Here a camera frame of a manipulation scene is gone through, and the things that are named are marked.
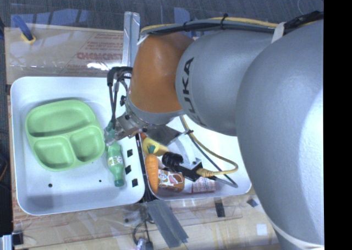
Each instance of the toy bottle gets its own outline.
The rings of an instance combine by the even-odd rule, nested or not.
[[[125,184],[125,181],[123,180],[124,164],[121,154],[121,146],[117,142],[108,147],[107,161],[109,170],[115,178],[115,186],[123,186]]]

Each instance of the white plastic tray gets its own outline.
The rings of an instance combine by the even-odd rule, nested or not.
[[[31,215],[47,215],[138,202],[145,185],[134,138],[120,142],[125,167],[131,165],[122,188],[114,186],[105,154],[92,163],[61,172],[46,170],[36,161],[25,134],[25,117],[36,106],[64,99],[78,99],[90,105],[102,128],[111,118],[106,78],[23,77],[11,87],[16,190],[20,207]],[[133,154],[127,157],[129,149]],[[138,185],[133,187],[134,179]]]

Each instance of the white strap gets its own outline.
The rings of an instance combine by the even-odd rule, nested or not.
[[[271,43],[277,41],[278,39],[280,39],[284,35],[284,30],[285,30],[284,24],[285,23],[286,22],[281,22],[280,24],[278,24],[276,26]]]
[[[314,244],[299,240],[288,233],[284,232],[280,229],[276,224],[272,222],[272,220],[268,217],[269,222],[272,224],[273,228],[287,241],[291,242],[292,244],[296,245],[298,248],[303,250],[325,250],[324,245]]]

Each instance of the green divided plate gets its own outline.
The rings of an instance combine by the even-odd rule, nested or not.
[[[26,134],[37,161],[51,171],[65,171],[99,158],[105,150],[103,131],[89,105],[64,100],[32,109]]]

